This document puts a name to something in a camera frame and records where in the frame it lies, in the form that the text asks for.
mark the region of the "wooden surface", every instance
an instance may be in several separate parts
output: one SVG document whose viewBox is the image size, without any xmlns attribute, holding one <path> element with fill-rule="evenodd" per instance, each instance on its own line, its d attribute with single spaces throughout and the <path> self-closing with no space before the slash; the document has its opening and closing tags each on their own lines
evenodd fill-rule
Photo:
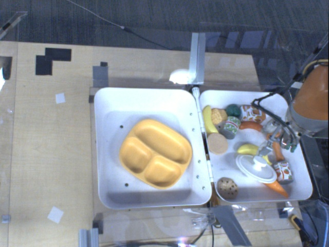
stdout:
<svg viewBox="0 0 329 247">
<path fill-rule="evenodd" d="M 189 53 L 33 43 L 16 46 L 8 245 L 76 247 L 79 229 L 90 229 L 97 214 L 93 202 L 88 103 L 93 66 L 108 62 L 110 84 L 122 80 L 167 83 L 171 71 L 188 68 Z M 36 76 L 35 56 L 44 55 L 45 47 L 71 48 L 72 60 L 53 61 L 52 76 Z M 222 79 L 226 83 L 253 85 L 258 82 L 251 56 L 207 54 L 206 74 L 206 81 Z M 56 104 L 59 93 L 65 94 L 65 103 Z M 4 142 L 3 132 L 0 135 L 0 141 Z M 64 212 L 58 224 L 47 218 L 53 206 Z M 192 237 L 198 233 L 191 229 L 191 215 L 181 209 L 103 208 L 100 213 L 108 225 L 108 234 L 100 237 L 102 242 L 163 239 L 180 232 Z M 290 239 L 290 246 L 301 245 L 297 231 L 287 220 L 268 217 L 261 223 L 250 222 L 253 217 L 239 218 L 254 245 L 262 246 L 268 241 L 279 246 L 285 239 Z M 218 230 L 216 242 L 230 246 L 223 229 Z M 202 241 L 209 243 L 211 236 Z"/>
</svg>

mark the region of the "white object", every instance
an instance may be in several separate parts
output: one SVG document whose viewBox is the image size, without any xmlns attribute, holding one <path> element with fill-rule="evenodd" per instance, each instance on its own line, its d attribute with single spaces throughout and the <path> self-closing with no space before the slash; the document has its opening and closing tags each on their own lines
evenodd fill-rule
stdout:
<svg viewBox="0 0 329 247">
<path fill-rule="evenodd" d="M 60 223 L 63 214 L 64 212 L 62 210 L 54 206 L 48 215 L 48 219 L 58 224 Z"/>
<path fill-rule="evenodd" d="M 169 80 L 177 84 L 191 84 L 196 78 L 196 72 L 189 69 L 176 69 L 170 73 Z"/>
<path fill-rule="evenodd" d="M 211 197 L 198 111 L 193 96 L 183 90 L 100 89 L 94 99 L 98 193 L 109 208 L 202 205 Z M 130 174 L 119 161 L 119 150 L 132 127 L 143 119 L 157 120 L 191 144 L 193 155 L 178 182 L 157 189 Z"/>
<path fill-rule="evenodd" d="M 65 95 L 64 93 L 58 93 L 56 94 L 56 103 L 64 103 L 65 102 Z"/>
<path fill-rule="evenodd" d="M 200 96 L 200 106 L 201 109 L 207 105 L 212 108 L 224 109 L 233 103 L 237 105 L 250 104 L 254 99 L 267 94 L 262 92 L 205 91 Z M 288 109 L 287 102 L 278 94 L 262 100 L 261 105 L 281 118 L 285 117 Z M 270 120 L 271 117 L 267 116 L 262 125 L 266 125 Z M 238 130 L 235 138 L 228 140 L 229 148 L 225 154 L 210 153 L 214 181 L 217 182 L 220 178 L 231 178 L 239 188 L 239 194 L 235 199 L 223 200 L 233 204 L 282 201 L 282 197 L 278 193 L 244 175 L 235 163 L 236 151 L 241 145 L 249 143 L 260 146 L 265 141 L 264 134 L 256 130 Z M 294 175 L 293 182 L 282 185 L 289 194 L 287 201 L 308 199 L 312 195 L 313 188 L 300 145 L 294 153 L 283 149 L 282 154 L 289 162 Z M 269 157 L 274 159 L 273 152 L 269 154 Z"/>
<path fill-rule="evenodd" d="M 261 183 L 273 183 L 277 180 L 275 170 L 260 156 L 240 154 L 236 157 L 236 165 L 248 177 Z"/>
</svg>

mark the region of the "carrot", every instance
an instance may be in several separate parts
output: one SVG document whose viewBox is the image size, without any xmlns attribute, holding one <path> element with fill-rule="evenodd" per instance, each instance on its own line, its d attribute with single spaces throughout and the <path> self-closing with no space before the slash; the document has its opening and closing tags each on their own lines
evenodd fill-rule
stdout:
<svg viewBox="0 0 329 247">
<path fill-rule="evenodd" d="M 254 122 L 254 121 L 243 121 L 241 122 L 241 125 L 239 127 L 241 130 L 244 130 L 244 129 L 254 129 L 254 130 L 257 130 L 257 131 L 261 131 L 263 126 L 258 123 L 258 122 Z"/>
<path fill-rule="evenodd" d="M 276 156 L 276 160 L 279 161 L 284 161 L 284 156 L 281 152 L 281 147 L 280 144 L 278 142 L 273 142 L 273 151 L 274 151 L 274 155 Z"/>
<path fill-rule="evenodd" d="M 273 183 L 263 183 L 263 184 L 269 187 L 270 189 L 274 190 L 275 192 L 280 193 L 282 196 L 286 198 L 289 197 L 288 193 L 284 190 L 284 188 L 279 184 L 278 181 L 274 181 Z"/>
</svg>

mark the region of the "round beige cracker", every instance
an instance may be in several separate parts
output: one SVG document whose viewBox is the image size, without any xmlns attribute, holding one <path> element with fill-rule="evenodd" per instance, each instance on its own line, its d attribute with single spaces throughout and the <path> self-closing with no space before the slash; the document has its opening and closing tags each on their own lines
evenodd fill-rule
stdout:
<svg viewBox="0 0 329 247">
<path fill-rule="evenodd" d="M 209 151 L 214 154 L 223 154 L 228 149 L 226 138 L 218 133 L 212 133 L 207 138 Z"/>
<path fill-rule="evenodd" d="M 218 180 L 217 191 L 223 199 L 235 199 L 239 193 L 237 184 L 230 178 L 221 178 Z"/>
</svg>

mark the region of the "can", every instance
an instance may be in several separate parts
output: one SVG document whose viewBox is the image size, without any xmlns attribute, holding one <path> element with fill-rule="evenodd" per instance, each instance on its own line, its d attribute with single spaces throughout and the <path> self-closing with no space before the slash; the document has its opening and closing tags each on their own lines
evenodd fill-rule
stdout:
<svg viewBox="0 0 329 247">
<path fill-rule="evenodd" d="M 288 184 L 294 180 L 289 163 L 287 161 L 276 162 L 273 165 L 273 168 L 277 173 L 277 181 L 280 184 Z"/>
<path fill-rule="evenodd" d="M 238 118 L 234 116 L 228 116 L 224 127 L 220 132 L 226 137 L 226 139 L 234 139 L 240 125 L 241 122 Z"/>
</svg>

